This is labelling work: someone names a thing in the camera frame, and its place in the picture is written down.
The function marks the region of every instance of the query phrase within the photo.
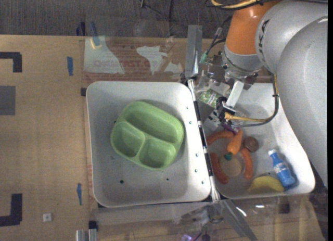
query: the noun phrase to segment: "carrot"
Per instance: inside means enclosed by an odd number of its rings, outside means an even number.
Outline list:
[[[210,162],[212,163],[213,173],[216,179],[221,184],[227,184],[229,182],[229,177],[220,168],[219,158],[216,153],[209,153]]]
[[[245,179],[251,179],[253,176],[253,163],[250,155],[250,151],[247,148],[242,148],[240,150],[245,163],[245,172],[243,174]]]
[[[228,131],[228,130],[215,132],[207,138],[207,140],[206,140],[207,145],[209,146],[209,145],[213,144],[219,138],[233,138],[233,136],[234,136],[234,133],[231,131]]]
[[[227,145],[227,152],[236,155],[241,147],[241,139],[243,136],[243,130],[240,129],[237,134],[231,139],[229,144]]]

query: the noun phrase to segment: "plastic water bottle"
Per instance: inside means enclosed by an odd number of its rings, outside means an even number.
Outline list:
[[[279,158],[277,151],[275,149],[271,149],[268,152],[268,155],[270,155],[273,160],[274,171],[279,177],[283,187],[286,188],[292,186],[296,182],[296,180],[294,177],[292,177],[286,163]]]

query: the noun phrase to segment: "bottle label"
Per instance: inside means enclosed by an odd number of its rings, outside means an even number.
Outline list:
[[[278,163],[277,165],[274,166],[275,173],[280,173],[286,170],[288,170],[288,167],[283,162]]]

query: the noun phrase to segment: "bottle cap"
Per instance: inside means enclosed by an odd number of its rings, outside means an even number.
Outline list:
[[[276,153],[276,149],[271,149],[271,150],[268,151],[268,155],[271,155],[273,153]]]

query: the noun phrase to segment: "green divided plate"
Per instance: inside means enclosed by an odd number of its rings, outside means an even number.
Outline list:
[[[142,101],[129,103],[111,132],[112,147],[119,155],[158,171],[174,161],[183,138],[180,120]]]

